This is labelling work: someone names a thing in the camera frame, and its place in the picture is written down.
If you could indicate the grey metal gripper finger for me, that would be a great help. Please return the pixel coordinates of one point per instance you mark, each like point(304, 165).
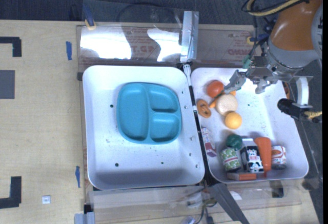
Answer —
point(261, 85)
point(237, 80)

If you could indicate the beige toy bread bun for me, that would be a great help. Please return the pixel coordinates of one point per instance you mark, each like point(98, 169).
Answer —
point(226, 103)

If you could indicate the small white square tile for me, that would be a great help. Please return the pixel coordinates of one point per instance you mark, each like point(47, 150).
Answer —
point(46, 199)

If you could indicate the yellow-orange toy orange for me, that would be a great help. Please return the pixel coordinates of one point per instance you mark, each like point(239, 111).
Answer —
point(233, 120)

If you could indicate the green toy broccoli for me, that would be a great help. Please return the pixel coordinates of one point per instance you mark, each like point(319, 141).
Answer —
point(233, 141)

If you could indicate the black cylinder on white bracket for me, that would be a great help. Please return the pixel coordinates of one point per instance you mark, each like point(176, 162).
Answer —
point(290, 107)

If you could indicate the orange toy tomato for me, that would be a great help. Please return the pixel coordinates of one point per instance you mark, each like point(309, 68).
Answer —
point(214, 88)

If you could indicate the orange toy carrot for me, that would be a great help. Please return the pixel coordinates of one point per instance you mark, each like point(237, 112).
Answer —
point(213, 103)

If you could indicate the cow print milk carton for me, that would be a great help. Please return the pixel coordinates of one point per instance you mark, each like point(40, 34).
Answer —
point(252, 159)

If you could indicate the orange plastic bottle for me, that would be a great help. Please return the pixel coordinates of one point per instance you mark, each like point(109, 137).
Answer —
point(265, 153)

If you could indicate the green and white can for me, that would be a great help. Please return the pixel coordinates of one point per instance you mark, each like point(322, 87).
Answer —
point(230, 160)

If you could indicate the orange and brown flat box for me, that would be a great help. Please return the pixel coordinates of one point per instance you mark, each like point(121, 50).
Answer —
point(241, 176)

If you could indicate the blue divided plate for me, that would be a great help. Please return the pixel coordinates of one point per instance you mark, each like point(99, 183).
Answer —
point(133, 112)

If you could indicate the red and white carton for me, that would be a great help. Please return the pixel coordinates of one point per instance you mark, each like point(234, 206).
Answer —
point(208, 142)

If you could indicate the brown toy pretzel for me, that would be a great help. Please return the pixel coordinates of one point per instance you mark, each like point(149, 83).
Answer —
point(203, 109)

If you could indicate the brown cardboard board, red print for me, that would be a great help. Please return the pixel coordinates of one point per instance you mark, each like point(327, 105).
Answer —
point(217, 43)

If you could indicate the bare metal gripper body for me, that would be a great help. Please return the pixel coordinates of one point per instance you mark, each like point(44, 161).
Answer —
point(260, 69)

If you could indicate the white plastic tray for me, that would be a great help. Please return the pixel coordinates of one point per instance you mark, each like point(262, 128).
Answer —
point(261, 115)
point(102, 128)

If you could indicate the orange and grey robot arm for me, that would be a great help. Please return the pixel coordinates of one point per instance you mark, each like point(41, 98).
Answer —
point(292, 28)

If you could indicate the orange and white can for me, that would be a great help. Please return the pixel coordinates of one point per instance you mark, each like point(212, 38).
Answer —
point(279, 157)

